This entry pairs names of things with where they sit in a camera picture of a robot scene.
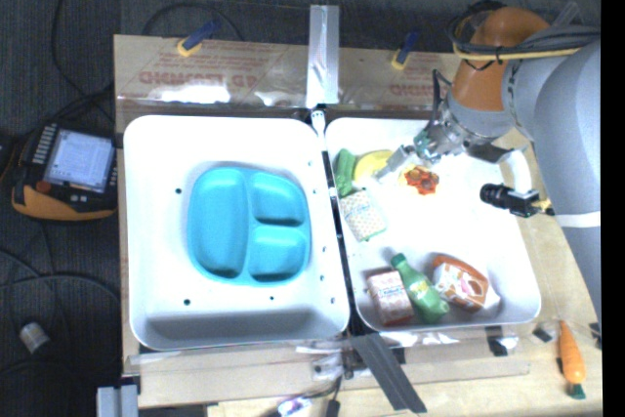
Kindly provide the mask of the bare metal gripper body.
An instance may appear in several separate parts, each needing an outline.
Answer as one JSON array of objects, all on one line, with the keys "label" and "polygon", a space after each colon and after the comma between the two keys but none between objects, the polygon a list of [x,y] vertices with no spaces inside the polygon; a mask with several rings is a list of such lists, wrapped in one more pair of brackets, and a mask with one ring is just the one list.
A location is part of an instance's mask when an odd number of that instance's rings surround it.
[{"label": "bare metal gripper body", "polygon": [[465,130],[451,119],[430,120],[414,138],[416,155],[427,162],[439,162],[447,155],[464,151]]}]

